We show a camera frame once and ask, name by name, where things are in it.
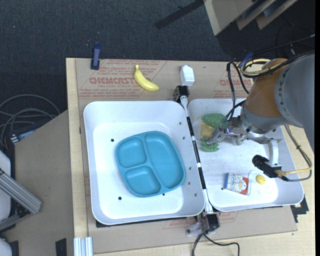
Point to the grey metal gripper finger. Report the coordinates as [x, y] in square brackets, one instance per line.
[219, 131]
[214, 140]

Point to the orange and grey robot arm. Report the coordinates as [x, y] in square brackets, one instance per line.
[287, 95]

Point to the yellow cheese wedge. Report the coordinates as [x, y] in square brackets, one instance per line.
[207, 130]

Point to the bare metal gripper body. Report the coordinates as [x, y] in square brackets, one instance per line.
[236, 130]

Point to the white plastic tray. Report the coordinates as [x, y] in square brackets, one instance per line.
[232, 162]
[105, 155]

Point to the white fried egg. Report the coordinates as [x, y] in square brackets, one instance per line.
[261, 181]

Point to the yellow banana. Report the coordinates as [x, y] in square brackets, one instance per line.
[143, 81]

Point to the brown cardboard board red print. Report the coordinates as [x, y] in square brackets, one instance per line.
[140, 237]

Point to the thin black and white rod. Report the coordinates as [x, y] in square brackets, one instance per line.
[197, 155]

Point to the black cylinder on white bracket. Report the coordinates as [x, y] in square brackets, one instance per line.
[262, 163]

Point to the small white carton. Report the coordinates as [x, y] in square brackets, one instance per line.
[187, 75]

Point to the white blue and orange packet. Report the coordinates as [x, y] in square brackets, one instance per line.
[236, 183]

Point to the blue divided plate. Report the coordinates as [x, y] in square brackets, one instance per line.
[152, 162]

